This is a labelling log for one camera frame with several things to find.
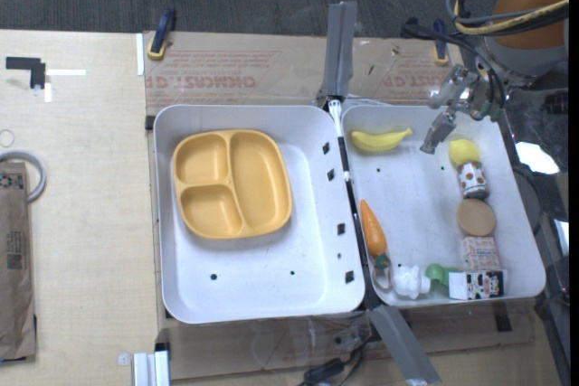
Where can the orange and white carton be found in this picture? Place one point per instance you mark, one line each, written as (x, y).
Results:
(480, 253)

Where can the yellow lemon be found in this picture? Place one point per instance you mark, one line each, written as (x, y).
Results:
(463, 151)

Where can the yellow divided plate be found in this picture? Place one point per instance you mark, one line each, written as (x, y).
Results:
(258, 181)

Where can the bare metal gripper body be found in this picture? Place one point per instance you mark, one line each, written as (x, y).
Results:
(473, 94)

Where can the black and white milk carton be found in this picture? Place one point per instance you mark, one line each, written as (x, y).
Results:
(484, 285)

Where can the yellow banana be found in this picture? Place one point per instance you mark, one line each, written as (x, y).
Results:
(378, 140)

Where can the brown paper bag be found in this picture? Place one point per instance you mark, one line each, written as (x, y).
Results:
(16, 266)

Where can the tan round biscuit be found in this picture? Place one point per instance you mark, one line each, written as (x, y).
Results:
(476, 217)

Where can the white plastic tray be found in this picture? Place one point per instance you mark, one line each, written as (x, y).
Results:
(271, 285)
(411, 212)

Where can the white can with orange print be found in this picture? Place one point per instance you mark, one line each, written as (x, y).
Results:
(472, 180)

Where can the orange carrot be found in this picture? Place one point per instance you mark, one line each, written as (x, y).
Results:
(373, 230)

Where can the brown cardboard board red print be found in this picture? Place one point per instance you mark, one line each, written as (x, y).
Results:
(235, 72)

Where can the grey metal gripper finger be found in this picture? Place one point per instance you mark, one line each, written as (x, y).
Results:
(438, 134)
(449, 87)

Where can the green toy vegetable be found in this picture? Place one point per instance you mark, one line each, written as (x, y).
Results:
(437, 273)

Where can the tan rubber band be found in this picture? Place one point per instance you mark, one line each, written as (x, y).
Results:
(373, 280)

